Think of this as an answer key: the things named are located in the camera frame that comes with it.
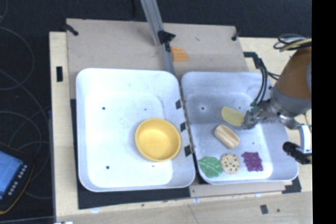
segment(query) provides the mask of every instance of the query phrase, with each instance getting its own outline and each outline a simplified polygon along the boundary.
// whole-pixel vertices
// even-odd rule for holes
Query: yellow cable
[[[282,49],[280,49],[280,52],[283,52],[283,51],[288,50],[292,47],[299,46],[299,45],[309,43],[309,42],[311,42],[311,38],[308,38],[308,39],[305,39],[305,40],[299,40],[297,42],[294,42],[294,43],[291,43],[289,45],[284,46]]]

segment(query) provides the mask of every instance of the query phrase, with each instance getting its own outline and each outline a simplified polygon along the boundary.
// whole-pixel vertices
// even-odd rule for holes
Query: white surface
[[[79,178],[92,191],[178,188],[195,177],[187,130],[179,154],[151,162],[138,152],[134,135],[149,118],[185,122],[177,79],[165,71],[85,69],[77,76]]]
[[[225,153],[233,153],[240,161],[237,173],[223,172],[214,178],[207,178],[198,166],[208,183],[285,181],[297,176],[296,161],[282,150],[283,143],[289,140],[283,125],[258,124],[251,130],[243,130],[222,118],[224,106],[245,114],[260,86],[261,74],[254,72],[190,72],[183,76],[183,95],[197,159],[205,156],[220,159]],[[220,124],[227,125],[240,137],[236,148],[228,149],[215,137],[214,130]],[[258,152],[263,171],[249,172],[242,157],[244,152]]]

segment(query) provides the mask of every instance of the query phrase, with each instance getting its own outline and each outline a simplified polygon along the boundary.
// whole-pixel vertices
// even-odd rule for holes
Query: blue screen
[[[0,151],[0,195],[11,184],[13,177],[23,162],[13,156]]]

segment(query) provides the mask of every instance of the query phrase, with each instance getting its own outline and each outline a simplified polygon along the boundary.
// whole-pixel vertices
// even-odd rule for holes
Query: yellow plate
[[[151,118],[140,123],[136,129],[135,143],[143,157],[162,162],[178,154],[181,148],[181,137],[169,121]]]

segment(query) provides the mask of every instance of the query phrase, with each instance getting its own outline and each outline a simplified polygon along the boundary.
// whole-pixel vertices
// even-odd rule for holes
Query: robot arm
[[[280,122],[291,130],[300,133],[300,146],[286,142],[283,150],[302,164],[311,163],[311,133],[307,125],[300,124],[295,117],[305,114],[311,109],[311,39],[294,40],[286,43],[284,48],[297,51],[288,61],[276,84],[271,90],[268,100],[257,99],[251,104],[242,124],[244,129],[253,128],[258,123]],[[266,87],[267,69],[261,59],[259,66]]]

